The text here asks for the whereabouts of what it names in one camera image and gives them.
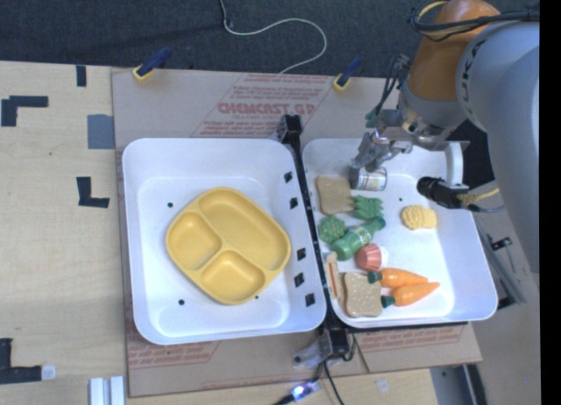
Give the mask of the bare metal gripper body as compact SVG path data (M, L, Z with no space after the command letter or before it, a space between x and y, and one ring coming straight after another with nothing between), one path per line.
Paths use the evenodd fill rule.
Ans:
M443 151L448 143L448 130L427 123L408 107L374 109L366 115L370 141L383 154L409 153L413 146L428 151Z

